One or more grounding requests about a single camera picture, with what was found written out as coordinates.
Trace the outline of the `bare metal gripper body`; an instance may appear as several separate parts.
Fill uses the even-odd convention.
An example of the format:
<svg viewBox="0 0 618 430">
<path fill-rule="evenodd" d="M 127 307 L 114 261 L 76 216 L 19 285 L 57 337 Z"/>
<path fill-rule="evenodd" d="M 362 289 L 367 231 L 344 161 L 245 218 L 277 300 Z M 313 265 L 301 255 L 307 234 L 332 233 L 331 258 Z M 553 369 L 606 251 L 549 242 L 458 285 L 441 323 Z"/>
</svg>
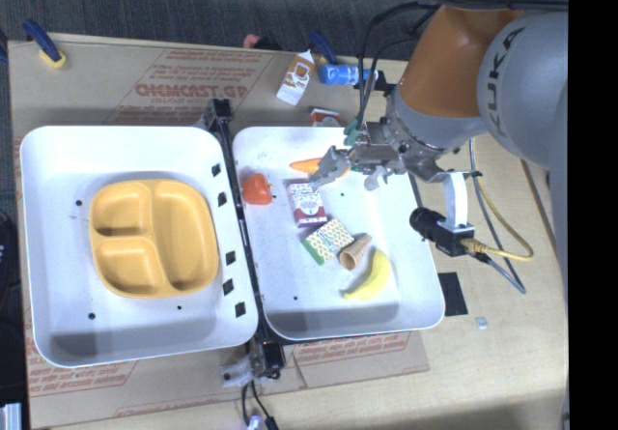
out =
<svg viewBox="0 0 618 430">
<path fill-rule="evenodd" d="M 407 129 L 389 121 L 368 122 L 361 127 L 356 121 L 347 126 L 348 159 L 352 166 L 373 176 L 409 174 L 431 182 L 442 169 L 437 161 L 445 148 L 424 143 Z"/>
</svg>

